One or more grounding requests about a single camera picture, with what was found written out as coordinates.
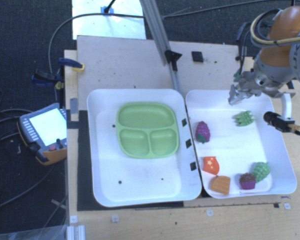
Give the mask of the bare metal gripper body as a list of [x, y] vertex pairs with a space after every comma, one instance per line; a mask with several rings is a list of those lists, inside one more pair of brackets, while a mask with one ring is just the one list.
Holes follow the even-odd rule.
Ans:
[[236, 90], [249, 93], [249, 97], [259, 97], [264, 83], [265, 78], [261, 78], [256, 72], [244, 71], [239, 77]]

